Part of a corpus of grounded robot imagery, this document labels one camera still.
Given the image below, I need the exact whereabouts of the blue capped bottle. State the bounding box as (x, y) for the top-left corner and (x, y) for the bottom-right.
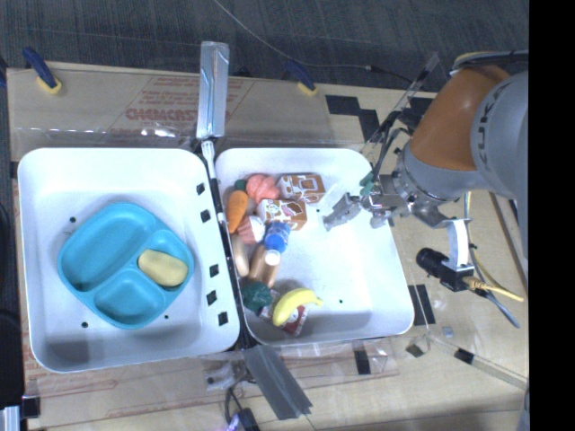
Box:
(262, 221), (292, 255)

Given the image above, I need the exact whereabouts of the brown cardboard board, red print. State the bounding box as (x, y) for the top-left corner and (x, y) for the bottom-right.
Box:
(4, 60), (401, 431)

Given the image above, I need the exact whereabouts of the orange carrot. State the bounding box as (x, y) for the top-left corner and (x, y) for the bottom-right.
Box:
(224, 178), (250, 235)

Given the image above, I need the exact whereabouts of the red and white packet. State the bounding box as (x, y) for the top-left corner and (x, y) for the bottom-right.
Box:
(257, 302), (310, 338)

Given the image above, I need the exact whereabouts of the black block with thin wires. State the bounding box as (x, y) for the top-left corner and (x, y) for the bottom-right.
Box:
(236, 408), (261, 431)

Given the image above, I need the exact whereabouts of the yellow banana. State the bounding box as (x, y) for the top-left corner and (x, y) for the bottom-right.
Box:
(270, 286), (325, 329)

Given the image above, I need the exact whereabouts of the brown bottle with white cap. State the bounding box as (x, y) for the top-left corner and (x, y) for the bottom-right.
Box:
(247, 243), (282, 289)

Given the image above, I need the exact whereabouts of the tan toy sausage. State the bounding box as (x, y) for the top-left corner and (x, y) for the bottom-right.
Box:
(230, 233), (251, 279)

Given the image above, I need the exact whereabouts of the brown and white carton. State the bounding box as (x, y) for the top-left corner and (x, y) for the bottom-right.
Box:
(275, 172), (327, 205)
(256, 198), (309, 233)

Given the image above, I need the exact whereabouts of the red and white toy food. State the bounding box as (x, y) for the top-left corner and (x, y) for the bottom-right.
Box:
(235, 214), (267, 246)

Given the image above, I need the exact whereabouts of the pink ridged toy food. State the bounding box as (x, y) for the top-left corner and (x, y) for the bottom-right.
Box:
(244, 173), (282, 206)

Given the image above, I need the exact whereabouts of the black cylinder on white bracket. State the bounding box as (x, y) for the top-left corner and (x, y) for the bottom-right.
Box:
(415, 216), (476, 293)

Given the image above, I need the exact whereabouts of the yellow oval toy food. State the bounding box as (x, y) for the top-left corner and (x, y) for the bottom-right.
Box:
(137, 248), (190, 288)

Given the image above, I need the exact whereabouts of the blue divided plate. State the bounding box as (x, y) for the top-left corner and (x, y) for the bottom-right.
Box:
(57, 201), (196, 331)

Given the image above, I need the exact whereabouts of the green broccoli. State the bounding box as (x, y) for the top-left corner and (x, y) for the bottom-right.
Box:
(240, 280), (274, 314)

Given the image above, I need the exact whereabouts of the white plastic tray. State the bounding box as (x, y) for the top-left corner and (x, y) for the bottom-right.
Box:
(16, 146), (242, 374)
(214, 146), (416, 347)

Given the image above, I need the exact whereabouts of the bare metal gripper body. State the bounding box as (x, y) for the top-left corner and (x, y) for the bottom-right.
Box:
(359, 174), (420, 219)

